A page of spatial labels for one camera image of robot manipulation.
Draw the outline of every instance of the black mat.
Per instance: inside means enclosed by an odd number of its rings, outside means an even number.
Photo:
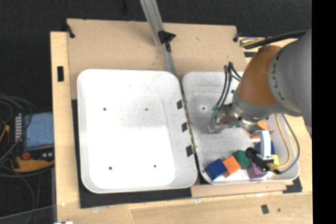
[[[74,120],[73,131],[75,134],[78,184],[79,184],[79,196],[80,196],[81,208],[117,205],[117,204],[129,204],[134,202],[173,200],[173,199],[191,197],[190,188],[155,190],[155,191],[137,191],[133,193],[113,193],[113,194],[96,194],[89,191],[84,186],[81,180],[81,173],[80,173],[77,100],[72,100],[71,105],[72,105],[72,116]]]

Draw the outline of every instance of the empty white tray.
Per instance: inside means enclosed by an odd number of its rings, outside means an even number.
[[[229,158],[236,150],[245,150],[248,147],[254,147],[250,135],[241,127],[226,128],[218,134],[210,134],[208,125],[213,113],[212,107],[216,104],[224,87],[223,72],[190,72],[182,79],[183,90],[185,94],[186,107],[191,122],[191,131],[196,147],[199,169],[206,181],[211,184],[232,184],[244,183],[248,181],[261,182],[266,180],[293,180],[299,175],[299,164],[296,163],[286,173],[277,175],[268,172],[264,177],[249,179],[247,171],[240,169],[228,177],[223,175],[211,181],[204,168],[211,162]],[[237,80],[232,80],[230,92],[238,86]],[[229,93],[226,104],[232,102],[233,94]],[[286,125],[280,116],[279,121],[290,147],[290,162],[293,163],[296,153],[290,142],[286,131]],[[274,144],[274,149],[279,158],[279,164],[286,162],[288,153],[285,143],[280,135],[275,116],[272,115],[266,121],[268,130],[274,130],[270,135]]]
[[[83,71],[81,176],[94,193],[186,188],[197,168],[178,79],[166,71]]]

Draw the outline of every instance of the orange cube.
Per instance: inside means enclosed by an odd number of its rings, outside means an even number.
[[[229,175],[233,174],[237,170],[241,168],[240,164],[236,160],[234,156],[227,158],[223,161],[224,166],[226,167],[227,171],[223,174],[224,177],[228,177]]]

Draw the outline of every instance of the black floor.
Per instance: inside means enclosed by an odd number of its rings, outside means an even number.
[[[62,30],[67,18],[145,21],[139,0],[125,2],[126,13],[122,0],[0,0],[0,93],[52,110],[49,33]],[[164,22],[236,25],[243,36],[269,36],[312,25],[312,0],[157,2]],[[50,171],[27,181],[35,196],[39,194],[38,207],[52,205]],[[29,193],[22,179],[0,177],[0,216],[29,210]]]

